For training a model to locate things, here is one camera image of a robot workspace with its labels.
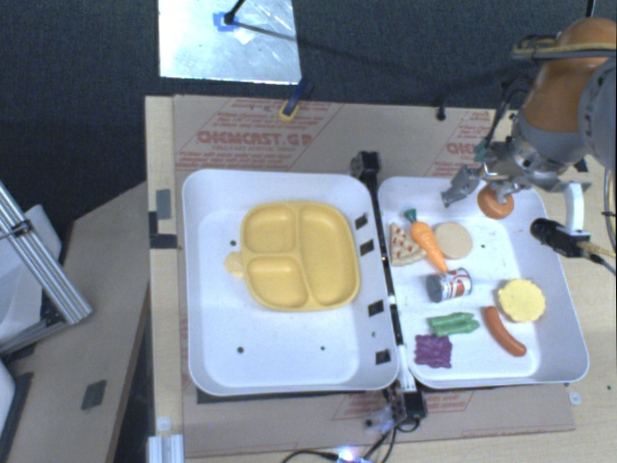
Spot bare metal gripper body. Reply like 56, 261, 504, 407
482, 143, 593, 194

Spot orange doughnut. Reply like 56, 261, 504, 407
476, 185, 516, 221

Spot tan round biscuit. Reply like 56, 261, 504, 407
432, 221, 474, 261

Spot orange carrot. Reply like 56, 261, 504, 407
402, 207, 450, 275

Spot pizza slice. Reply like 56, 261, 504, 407
388, 221, 428, 267

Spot small red and white can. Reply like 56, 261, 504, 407
425, 266, 473, 305

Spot yellow round scalloped biscuit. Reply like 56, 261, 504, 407
496, 278, 548, 324

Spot thin black and white rod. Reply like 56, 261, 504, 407
364, 171, 414, 395

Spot green asparagus bundle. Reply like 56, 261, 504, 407
426, 311, 482, 340

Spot orange sausage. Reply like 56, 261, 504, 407
483, 305, 528, 359

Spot brown cardboard board red print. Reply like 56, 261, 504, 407
172, 95, 577, 458

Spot white plastic tray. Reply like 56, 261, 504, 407
376, 176, 591, 391
180, 167, 402, 398

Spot yellow divided plate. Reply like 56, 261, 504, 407
223, 200, 362, 313

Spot purple grapes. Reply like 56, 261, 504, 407
413, 333, 455, 370

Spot black cylinder on white bracket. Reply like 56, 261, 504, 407
529, 181, 594, 259

